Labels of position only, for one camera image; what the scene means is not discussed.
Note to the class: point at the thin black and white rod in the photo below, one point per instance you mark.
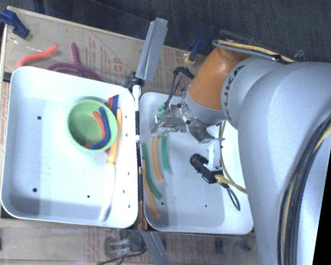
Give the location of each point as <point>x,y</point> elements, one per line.
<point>137,149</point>

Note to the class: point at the brown cardboard board red print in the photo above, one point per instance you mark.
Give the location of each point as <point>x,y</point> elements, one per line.
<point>103,55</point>

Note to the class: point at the long green foam strip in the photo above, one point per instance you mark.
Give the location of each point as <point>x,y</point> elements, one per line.
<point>149,176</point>

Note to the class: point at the red-orange foam strip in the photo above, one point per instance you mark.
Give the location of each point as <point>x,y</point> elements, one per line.
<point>35,56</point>

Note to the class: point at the black cylinder on white bracket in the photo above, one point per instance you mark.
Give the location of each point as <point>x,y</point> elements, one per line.
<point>210,167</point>

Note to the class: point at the green bowl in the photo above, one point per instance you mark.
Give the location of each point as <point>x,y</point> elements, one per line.
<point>83,124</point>

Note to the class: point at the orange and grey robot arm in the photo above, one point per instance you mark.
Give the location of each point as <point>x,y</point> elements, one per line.
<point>263,129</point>

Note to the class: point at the short green foam strip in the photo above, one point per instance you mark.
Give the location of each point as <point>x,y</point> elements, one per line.
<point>166,155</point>

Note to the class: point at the red foam strip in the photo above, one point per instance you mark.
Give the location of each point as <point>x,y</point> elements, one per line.
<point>110,103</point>
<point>101,124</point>

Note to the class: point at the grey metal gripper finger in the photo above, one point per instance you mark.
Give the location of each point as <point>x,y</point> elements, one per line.
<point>165,132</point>
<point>156,129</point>

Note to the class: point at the white plastic tray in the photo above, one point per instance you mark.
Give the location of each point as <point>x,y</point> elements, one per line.
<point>192,196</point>
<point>52,172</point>

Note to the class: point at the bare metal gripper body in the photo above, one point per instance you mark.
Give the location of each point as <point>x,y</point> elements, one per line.
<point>177,119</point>

